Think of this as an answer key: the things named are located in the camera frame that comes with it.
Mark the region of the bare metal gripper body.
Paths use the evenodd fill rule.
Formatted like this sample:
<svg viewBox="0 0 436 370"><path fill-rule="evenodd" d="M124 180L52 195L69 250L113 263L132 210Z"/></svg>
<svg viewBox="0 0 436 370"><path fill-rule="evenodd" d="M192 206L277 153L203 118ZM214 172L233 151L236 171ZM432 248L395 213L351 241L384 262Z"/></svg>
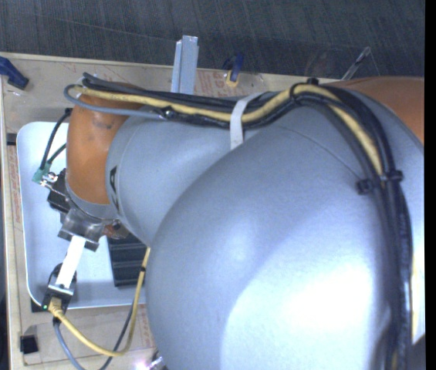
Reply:
<svg viewBox="0 0 436 370"><path fill-rule="evenodd" d="M85 247L96 251L103 236L116 241L130 236L111 204L89 202L71 190L66 182L66 169L59 174L49 172L43 178L43 186L49 189L50 207L60 213L59 237L68 241L74 236L83 237Z"/></svg>

